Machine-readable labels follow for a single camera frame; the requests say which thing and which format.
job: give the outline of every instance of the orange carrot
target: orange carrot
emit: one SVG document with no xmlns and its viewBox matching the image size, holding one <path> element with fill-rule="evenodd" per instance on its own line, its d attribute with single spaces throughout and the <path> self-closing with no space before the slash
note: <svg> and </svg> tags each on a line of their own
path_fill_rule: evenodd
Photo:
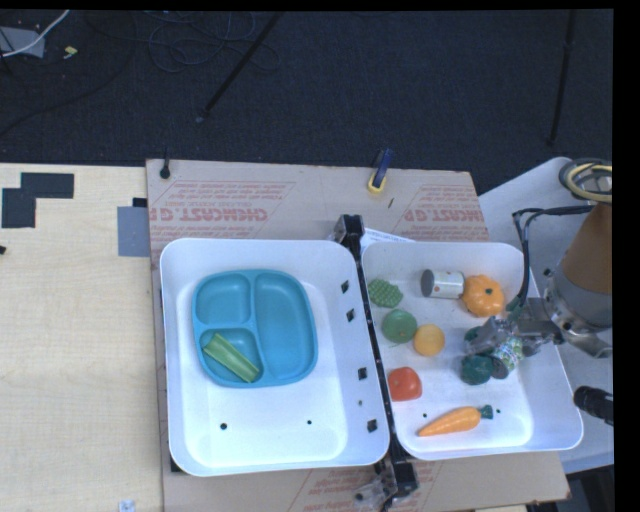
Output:
<svg viewBox="0 0 640 512">
<path fill-rule="evenodd" d="M 465 406 L 443 414 L 418 432 L 420 437 L 448 434 L 450 432 L 464 432 L 478 426 L 481 412 L 475 407 Z"/>
</svg>

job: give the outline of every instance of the white tray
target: white tray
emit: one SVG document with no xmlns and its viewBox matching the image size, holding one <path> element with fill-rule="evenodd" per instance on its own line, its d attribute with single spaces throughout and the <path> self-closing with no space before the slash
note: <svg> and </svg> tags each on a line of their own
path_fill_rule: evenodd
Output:
<svg viewBox="0 0 640 512">
<path fill-rule="evenodd" d="M 487 274 L 502 285 L 509 301 L 522 283 L 520 251 L 491 242 L 377 242 L 365 249 L 362 260 L 367 282 L 381 278 L 399 286 L 404 297 L 398 308 L 412 313 L 418 325 L 435 323 L 445 332 L 444 350 L 433 357 L 422 356 L 411 341 L 398 345 L 384 337 L 382 319 L 390 309 L 371 304 L 385 372 L 410 366 L 423 383 L 421 398 L 392 402 L 398 439 L 411 455 L 439 460 L 566 450 L 581 441 L 582 419 L 555 345 L 548 343 L 540 353 L 522 360 L 504 380 L 466 384 L 460 378 L 464 334 L 486 319 L 471 315 L 459 299 L 427 298 L 420 289 L 420 277 L 426 269 L 460 271 L 466 276 Z M 538 296 L 534 282 L 529 296 Z M 482 420 L 471 431 L 424 438 L 416 434 L 455 407 L 485 404 L 493 407 L 494 418 Z"/>
<path fill-rule="evenodd" d="M 317 363 L 292 384 L 224 387 L 196 353 L 193 291 L 211 274 L 255 268 L 286 272 L 302 284 L 315 319 Z M 389 428 L 347 249 L 329 241 L 180 239 L 162 252 L 160 275 L 169 447 L 180 468 L 215 476 L 369 465 L 384 457 Z"/>
</svg>

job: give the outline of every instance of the white table surface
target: white table surface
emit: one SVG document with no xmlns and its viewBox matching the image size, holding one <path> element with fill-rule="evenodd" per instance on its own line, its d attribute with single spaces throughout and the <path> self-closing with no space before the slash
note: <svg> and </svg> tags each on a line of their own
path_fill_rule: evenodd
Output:
<svg viewBox="0 0 640 512">
<path fill-rule="evenodd" d="M 574 198 L 558 179 L 560 169 L 569 161 L 564 157 L 553 158 L 479 196 L 491 241 L 521 249 L 512 212 L 585 203 Z M 531 269 L 540 293 L 546 285 L 544 270 L 555 269 L 584 219 L 585 215 L 541 216 L 532 222 L 529 230 Z M 612 344 L 613 329 L 600 333 L 599 337 Z M 559 345 L 559 351 L 574 391 L 580 386 L 590 386 L 613 394 L 613 357 L 595 359 L 568 343 Z M 584 411 L 581 415 L 584 423 L 581 443 L 559 452 L 567 474 L 614 463 L 613 427 Z"/>
</svg>

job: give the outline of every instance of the blue plate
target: blue plate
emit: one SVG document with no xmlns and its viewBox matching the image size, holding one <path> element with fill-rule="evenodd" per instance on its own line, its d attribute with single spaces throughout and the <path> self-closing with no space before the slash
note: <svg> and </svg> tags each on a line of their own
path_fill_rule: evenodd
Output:
<svg viewBox="0 0 640 512">
<path fill-rule="evenodd" d="M 280 271 L 251 269 L 213 274 L 192 300 L 196 350 L 218 384 L 264 387 L 306 377 L 318 360 L 318 340 L 309 298 L 300 282 Z M 258 368 L 245 382 L 203 351 L 218 333 Z"/>
</svg>

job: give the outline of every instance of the red tomato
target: red tomato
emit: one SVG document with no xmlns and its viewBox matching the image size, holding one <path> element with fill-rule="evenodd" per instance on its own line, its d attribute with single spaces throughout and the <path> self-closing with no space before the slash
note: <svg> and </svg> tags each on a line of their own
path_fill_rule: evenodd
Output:
<svg viewBox="0 0 640 512">
<path fill-rule="evenodd" d="M 394 402 L 414 400 L 422 396 L 422 382 L 413 368 L 403 366 L 389 372 L 389 394 Z"/>
</svg>

